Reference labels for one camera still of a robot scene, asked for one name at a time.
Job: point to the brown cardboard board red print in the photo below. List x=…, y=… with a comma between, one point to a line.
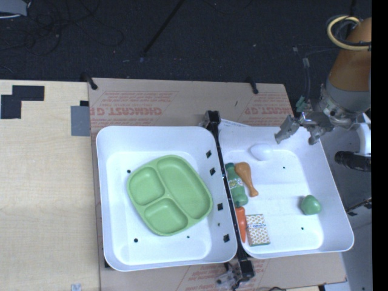
x=169, y=108

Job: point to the brown chicken drumstick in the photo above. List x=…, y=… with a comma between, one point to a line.
x=245, y=176

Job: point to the thin black rod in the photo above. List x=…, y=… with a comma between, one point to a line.
x=225, y=189

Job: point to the white egg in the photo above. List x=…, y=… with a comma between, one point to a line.
x=261, y=151

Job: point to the green bottle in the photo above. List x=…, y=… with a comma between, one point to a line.
x=236, y=186

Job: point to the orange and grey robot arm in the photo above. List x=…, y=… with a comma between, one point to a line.
x=351, y=68

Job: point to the black cylinder on white bracket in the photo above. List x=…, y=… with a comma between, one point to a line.
x=357, y=153

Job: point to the green divided plate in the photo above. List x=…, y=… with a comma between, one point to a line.
x=168, y=194

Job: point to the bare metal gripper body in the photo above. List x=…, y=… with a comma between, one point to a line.
x=329, y=117

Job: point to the green pepper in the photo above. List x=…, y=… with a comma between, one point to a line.
x=310, y=205

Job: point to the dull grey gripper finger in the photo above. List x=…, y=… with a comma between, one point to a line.
x=285, y=131
x=315, y=136

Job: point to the white plastic tray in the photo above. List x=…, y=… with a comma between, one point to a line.
x=288, y=180
x=121, y=141

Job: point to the orange carrot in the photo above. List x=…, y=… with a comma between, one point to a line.
x=241, y=221

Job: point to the small yellow patterned carton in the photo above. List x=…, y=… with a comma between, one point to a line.
x=257, y=229

